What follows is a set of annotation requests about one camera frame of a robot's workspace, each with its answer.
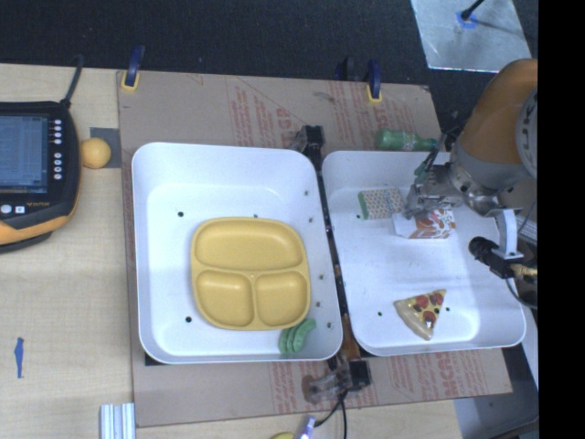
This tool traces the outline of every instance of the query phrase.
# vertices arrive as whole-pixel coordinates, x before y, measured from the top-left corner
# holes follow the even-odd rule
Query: cardboard
[[[122,72],[117,74],[120,86]],[[138,337],[131,161],[149,142],[291,147],[303,125],[322,125],[323,154],[372,150],[380,128],[438,137],[428,90],[383,84],[382,102],[354,81],[292,80],[143,71],[136,91],[118,90],[122,193],[131,315],[133,388],[138,427],[322,412],[303,396],[303,380],[329,372],[326,362],[162,365]],[[501,349],[367,358],[372,384],[347,408],[508,393]]]

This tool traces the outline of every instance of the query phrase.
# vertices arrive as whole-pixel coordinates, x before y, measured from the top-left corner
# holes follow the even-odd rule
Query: blue marker
[[[15,347],[16,368],[18,369],[18,378],[22,379],[22,358],[25,356],[25,340],[18,337]]]

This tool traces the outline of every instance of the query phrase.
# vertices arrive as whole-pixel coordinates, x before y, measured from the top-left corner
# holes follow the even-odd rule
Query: blue clamp
[[[376,59],[370,59],[367,63],[367,98],[371,102],[381,102],[382,93],[380,92],[381,87],[381,75],[380,66],[376,62]]]
[[[122,76],[121,86],[127,91],[136,91],[138,88],[138,81],[140,79],[140,64],[143,62],[144,52],[146,48],[140,44],[132,46],[132,55],[130,57],[130,65]]]

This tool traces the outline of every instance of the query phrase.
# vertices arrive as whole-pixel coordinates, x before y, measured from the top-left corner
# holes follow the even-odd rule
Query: pizza slice
[[[394,302],[404,323],[419,337],[432,338],[433,329],[441,312],[447,290],[438,289],[427,294],[418,294]]]

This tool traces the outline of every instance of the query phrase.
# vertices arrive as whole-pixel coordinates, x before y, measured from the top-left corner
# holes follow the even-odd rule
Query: table surface
[[[73,72],[0,64],[0,101],[59,101]],[[80,140],[91,127],[119,128],[115,73],[83,70],[70,108]],[[84,169],[67,225],[47,241],[0,254],[0,269],[0,437],[99,438],[100,406],[133,401],[120,168]],[[294,431],[302,418],[139,428],[136,437],[270,439]],[[453,401],[351,409],[347,427],[349,438],[462,437]],[[341,412],[314,434],[341,437]]]

